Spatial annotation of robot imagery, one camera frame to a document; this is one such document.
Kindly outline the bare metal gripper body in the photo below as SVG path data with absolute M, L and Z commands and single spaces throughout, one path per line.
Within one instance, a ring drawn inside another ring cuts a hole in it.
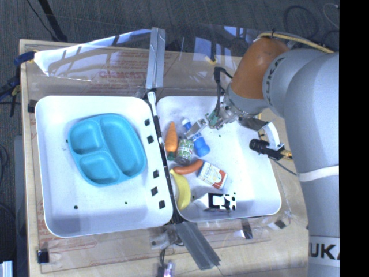
M 224 125 L 233 123 L 245 116 L 246 113 L 235 106 L 220 104 L 211 113 L 206 114 L 206 120 L 210 128 L 221 129 Z

